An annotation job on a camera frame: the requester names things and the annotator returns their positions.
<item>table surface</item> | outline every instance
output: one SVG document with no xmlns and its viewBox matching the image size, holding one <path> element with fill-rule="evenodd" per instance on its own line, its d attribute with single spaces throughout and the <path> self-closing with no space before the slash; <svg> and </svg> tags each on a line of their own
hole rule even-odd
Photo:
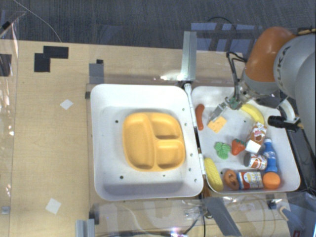
<svg viewBox="0 0 316 237">
<path fill-rule="evenodd" d="M 108 79 L 146 75 L 143 80 L 150 83 L 165 73 L 180 71 L 182 51 L 33 41 L 19 41 L 18 45 L 11 212 L 10 217 L 1 215 L 0 235 L 6 236 L 9 229 L 11 237 L 75 236 L 76 220 L 87 220 L 90 209 L 85 99 L 89 64 L 95 64 L 97 59 L 104 60 Z M 69 47 L 69 58 L 51 59 L 50 73 L 35 73 L 34 54 L 43 53 L 44 45 Z M 225 54 L 197 53 L 197 82 L 204 80 L 213 85 L 232 85 Z M 73 105 L 65 110 L 60 104 L 67 99 Z M 278 196 L 286 201 L 284 194 Z M 45 209 L 51 198 L 61 203 L 56 215 Z M 250 207 L 241 203 L 230 208 L 240 231 L 244 235 L 254 231 L 262 236 L 287 235 L 286 221 L 277 212 L 269 210 L 264 199 L 257 195 L 252 198 Z M 133 217 L 144 229 L 153 227 L 146 221 L 149 211 L 175 225 L 184 221 L 183 217 L 176 219 L 174 215 L 183 214 L 178 202 L 149 203 L 155 206 L 149 208 L 145 202 L 126 203 L 125 210 L 119 210 L 122 203 L 104 202 L 103 209 L 107 215 L 115 215 L 117 230 L 121 230 L 127 220 L 124 217 L 126 210 L 134 213 Z M 206 224 L 207 236 L 221 234 L 213 219 L 206 220 Z M 201 225 L 192 229 L 195 236 L 202 233 Z"/>
</svg>

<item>gray carpet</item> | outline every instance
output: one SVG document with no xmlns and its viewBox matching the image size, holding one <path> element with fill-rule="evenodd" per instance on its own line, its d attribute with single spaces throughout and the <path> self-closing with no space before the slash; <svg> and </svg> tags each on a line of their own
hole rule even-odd
<svg viewBox="0 0 316 237">
<path fill-rule="evenodd" d="M 296 29 L 315 26 L 316 15 L 316 0 L 17 1 L 51 24 L 62 42 L 170 48 L 182 47 L 183 31 L 191 30 L 192 23 L 214 16 L 235 25 Z M 0 10 L 24 9 L 11 0 L 0 0 Z M 228 23 L 220 18 L 211 22 Z M 20 23 L 22 40 L 58 41 L 53 31 L 30 13 Z M 204 38 L 207 33 L 199 34 Z"/>
</svg>

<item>chocolate milk carton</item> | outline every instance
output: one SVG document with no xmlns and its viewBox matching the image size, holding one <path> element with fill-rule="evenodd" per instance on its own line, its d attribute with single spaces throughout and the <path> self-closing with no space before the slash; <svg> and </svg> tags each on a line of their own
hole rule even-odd
<svg viewBox="0 0 316 237">
<path fill-rule="evenodd" d="M 266 136 L 267 127 L 261 124 L 260 122 L 256 122 L 251 129 L 251 132 L 246 141 L 246 151 L 251 153 L 258 153 L 264 139 Z"/>
</svg>

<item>yellow banana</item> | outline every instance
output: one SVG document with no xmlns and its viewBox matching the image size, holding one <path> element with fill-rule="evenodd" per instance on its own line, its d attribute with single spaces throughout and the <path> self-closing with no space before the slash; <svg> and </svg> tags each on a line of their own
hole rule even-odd
<svg viewBox="0 0 316 237">
<path fill-rule="evenodd" d="M 204 164 L 205 164 L 206 176 L 211 187 L 218 192 L 222 191 L 224 188 L 224 185 L 218 173 L 215 163 L 213 162 L 211 158 L 205 158 Z"/>
<path fill-rule="evenodd" d="M 260 122 L 261 124 L 265 124 L 265 120 L 263 118 L 262 113 L 258 110 L 258 108 L 254 107 L 250 104 L 244 104 L 241 109 L 244 112 L 247 112 L 256 122 Z"/>
</svg>

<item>white tray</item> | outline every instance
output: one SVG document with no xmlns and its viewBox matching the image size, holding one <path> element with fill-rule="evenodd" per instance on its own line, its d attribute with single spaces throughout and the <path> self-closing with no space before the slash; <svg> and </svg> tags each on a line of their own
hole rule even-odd
<svg viewBox="0 0 316 237">
<path fill-rule="evenodd" d="M 179 121 L 186 147 L 186 159 L 179 168 L 141 172 L 128 165 L 122 124 L 136 112 L 167 113 Z M 203 178 L 185 91 L 175 86 L 100 84 L 91 92 L 91 116 L 94 183 L 101 198 L 193 197 L 201 192 Z"/>
<path fill-rule="evenodd" d="M 228 159 L 222 160 L 217 156 L 214 149 L 216 142 L 223 142 L 231 145 L 232 140 L 240 139 L 245 141 L 251 127 L 254 124 L 254 120 L 244 111 L 233 111 L 226 108 L 222 116 L 227 120 L 227 123 L 220 130 L 219 133 L 215 133 L 207 127 L 207 120 L 211 112 L 216 106 L 224 101 L 226 96 L 230 96 L 234 91 L 232 87 L 211 87 L 200 86 L 192 91 L 193 105 L 196 108 L 198 104 L 204 104 L 205 109 L 202 115 L 202 121 L 204 129 L 198 132 L 201 144 L 201 150 L 204 157 L 211 158 L 223 178 L 223 174 L 227 169 L 235 171 L 251 170 L 254 169 L 245 167 L 243 165 L 243 157 L 245 152 L 241 152 L 237 156 L 229 154 Z M 280 112 L 276 109 L 271 109 L 257 105 L 254 101 L 250 101 L 250 104 L 255 105 L 263 114 L 267 125 L 267 119 L 269 116 L 279 116 Z M 277 155 L 277 164 L 279 175 L 281 178 L 281 185 L 276 190 L 278 192 L 290 192 L 298 189 L 300 185 L 300 175 L 297 169 L 297 165 L 292 153 L 291 146 L 288 141 L 288 137 L 285 129 L 275 128 L 268 126 L 266 138 L 272 139 L 273 148 Z M 248 190 L 248 191 L 232 191 L 226 185 L 221 194 L 232 193 L 266 193 L 271 190 Z"/>
</svg>

